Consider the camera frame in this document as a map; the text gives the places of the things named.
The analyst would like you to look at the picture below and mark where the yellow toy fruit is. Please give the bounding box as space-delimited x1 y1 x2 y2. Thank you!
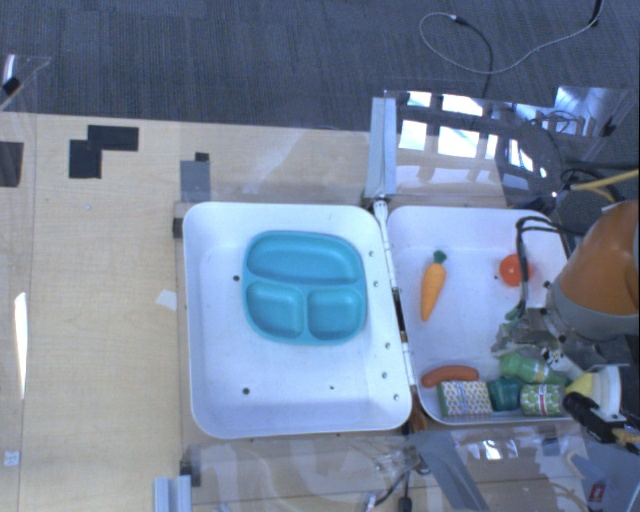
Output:
564 372 594 396

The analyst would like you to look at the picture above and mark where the green patterned carton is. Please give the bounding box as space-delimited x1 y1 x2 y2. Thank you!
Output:
437 380 494 419

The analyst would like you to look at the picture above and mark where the orange toy carrot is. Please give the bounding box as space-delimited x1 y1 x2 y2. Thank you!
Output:
419 249 449 323

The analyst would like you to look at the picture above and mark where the white plastic tray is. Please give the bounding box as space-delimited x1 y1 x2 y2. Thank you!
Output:
387 204 577 427
182 201 414 440

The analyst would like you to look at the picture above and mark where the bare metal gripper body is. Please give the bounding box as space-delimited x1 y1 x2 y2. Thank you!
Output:
492 307 609 371

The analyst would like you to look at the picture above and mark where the blue divided plate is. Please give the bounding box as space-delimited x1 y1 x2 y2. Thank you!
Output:
242 229 369 347

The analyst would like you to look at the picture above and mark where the green patterned can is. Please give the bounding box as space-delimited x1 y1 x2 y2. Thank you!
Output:
519 382 565 417

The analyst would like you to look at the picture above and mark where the orange round toy fruit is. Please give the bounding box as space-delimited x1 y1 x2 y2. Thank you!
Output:
498 253 534 288

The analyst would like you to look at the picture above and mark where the red toy sausage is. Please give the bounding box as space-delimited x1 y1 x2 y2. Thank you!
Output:
420 364 480 389

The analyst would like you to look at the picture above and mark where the dark green toy pepper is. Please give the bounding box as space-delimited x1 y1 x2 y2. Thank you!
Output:
487 376 524 413

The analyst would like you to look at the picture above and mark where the green plastic bottle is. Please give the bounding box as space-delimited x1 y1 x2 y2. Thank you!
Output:
498 351 571 386

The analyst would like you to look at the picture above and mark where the white and black bottle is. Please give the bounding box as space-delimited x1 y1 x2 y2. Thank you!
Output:
542 347 584 380

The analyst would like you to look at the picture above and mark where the black cylinder on white bracket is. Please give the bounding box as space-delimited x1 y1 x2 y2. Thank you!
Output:
562 364 632 445

